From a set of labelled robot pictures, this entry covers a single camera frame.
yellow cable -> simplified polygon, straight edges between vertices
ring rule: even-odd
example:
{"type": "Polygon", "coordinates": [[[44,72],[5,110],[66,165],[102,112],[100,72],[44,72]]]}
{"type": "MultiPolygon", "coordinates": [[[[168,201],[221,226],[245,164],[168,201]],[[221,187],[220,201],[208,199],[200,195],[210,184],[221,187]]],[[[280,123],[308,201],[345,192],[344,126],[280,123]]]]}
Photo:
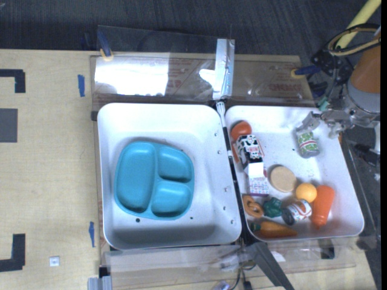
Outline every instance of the yellow cable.
{"type": "MultiPolygon", "coordinates": [[[[366,23],[381,3],[382,0],[368,0],[355,16],[355,18],[351,21],[351,23],[347,26],[347,28],[366,23]]],[[[356,34],[357,33],[351,33],[343,36],[337,43],[337,46],[345,48],[352,41],[356,34]]]]}

blue plate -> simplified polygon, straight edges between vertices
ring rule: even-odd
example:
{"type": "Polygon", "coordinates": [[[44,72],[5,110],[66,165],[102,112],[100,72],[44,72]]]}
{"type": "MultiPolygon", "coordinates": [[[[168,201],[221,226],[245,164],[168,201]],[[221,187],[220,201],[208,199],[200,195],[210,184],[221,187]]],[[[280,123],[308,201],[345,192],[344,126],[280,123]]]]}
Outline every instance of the blue plate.
{"type": "Polygon", "coordinates": [[[114,197],[129,214],[174,220],[189,209],[194,195],[194,165],[181,150],[138,141],[121,152],[114,197]]]}

orange cylinder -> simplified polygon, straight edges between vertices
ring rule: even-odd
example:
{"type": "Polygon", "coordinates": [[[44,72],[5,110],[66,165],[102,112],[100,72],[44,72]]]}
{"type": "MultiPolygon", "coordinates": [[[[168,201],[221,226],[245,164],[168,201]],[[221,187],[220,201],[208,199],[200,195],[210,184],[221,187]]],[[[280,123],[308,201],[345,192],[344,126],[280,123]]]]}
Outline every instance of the orange cylinder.
{"type": "Polygon", "coordinates": [[[334,199],[334,190],[326,185],[320,185],[316,188],[317,196],[313,201],[312,223],[319,229],[327,224],[328,215],[334,199]]]}

orange fruit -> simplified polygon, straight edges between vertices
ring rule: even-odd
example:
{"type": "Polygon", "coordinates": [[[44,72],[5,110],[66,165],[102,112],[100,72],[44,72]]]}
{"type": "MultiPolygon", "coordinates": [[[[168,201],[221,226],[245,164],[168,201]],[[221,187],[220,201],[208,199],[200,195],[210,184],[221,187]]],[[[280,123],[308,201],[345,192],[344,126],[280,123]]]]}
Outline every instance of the orange fruit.
{"type": "Polygon", "coordinates": [[[317,190],[314,185],[303,182],[296,188],[296,197],[298,200],[304,199],[309,203],[312,203],[317,196],[317,190]]]}

beige round object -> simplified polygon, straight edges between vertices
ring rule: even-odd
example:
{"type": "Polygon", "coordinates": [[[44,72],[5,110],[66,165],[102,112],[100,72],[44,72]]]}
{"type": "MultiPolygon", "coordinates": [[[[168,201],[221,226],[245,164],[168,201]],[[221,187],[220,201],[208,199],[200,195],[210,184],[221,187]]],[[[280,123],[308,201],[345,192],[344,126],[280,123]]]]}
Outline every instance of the beige round object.
{"type": "Polygon", "coordinates": [[[297,186],[294,173],[284,166],[277,166],[270,172],[270,184],[281,192],[291,192],[297,186]]]}

